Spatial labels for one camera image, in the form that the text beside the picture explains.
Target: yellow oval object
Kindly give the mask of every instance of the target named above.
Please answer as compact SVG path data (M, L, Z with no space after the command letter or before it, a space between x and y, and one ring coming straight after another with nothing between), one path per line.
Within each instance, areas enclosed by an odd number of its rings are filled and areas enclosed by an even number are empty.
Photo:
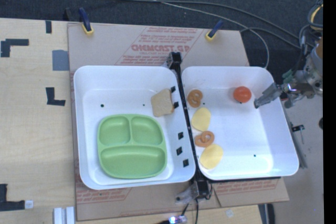
M191 119L191 125L200 130L207 131L210 125L211 113L207 108L199 108Z
M213 169L221 161L223 153L224 151L221 146L217 144L211 144L204 149L199 162L202 164L202 166L204 166L204 168Z

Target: divided green plate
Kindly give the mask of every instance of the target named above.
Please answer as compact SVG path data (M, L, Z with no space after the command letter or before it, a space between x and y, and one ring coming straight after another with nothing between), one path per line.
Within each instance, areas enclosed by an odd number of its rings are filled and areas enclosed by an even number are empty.
M160 124L152 117L118 114L98 127L98 156L102 169L124 179L153 177L167 165L167 148Z

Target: red round object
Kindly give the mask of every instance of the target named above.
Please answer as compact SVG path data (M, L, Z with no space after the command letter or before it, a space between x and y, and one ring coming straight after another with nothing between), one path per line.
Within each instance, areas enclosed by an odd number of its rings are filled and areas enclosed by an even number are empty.
M233 97L240 103L246 103L251 99L252 93L249 88L240 86L234 90Z

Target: toy bread slice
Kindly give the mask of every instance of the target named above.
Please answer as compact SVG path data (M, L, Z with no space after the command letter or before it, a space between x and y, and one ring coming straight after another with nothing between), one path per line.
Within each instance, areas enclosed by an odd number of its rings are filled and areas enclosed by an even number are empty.
M172 92L170 89L164 89L153 95L151 98L153 115L160 117L172 114L174 112L174 104L172 102Z

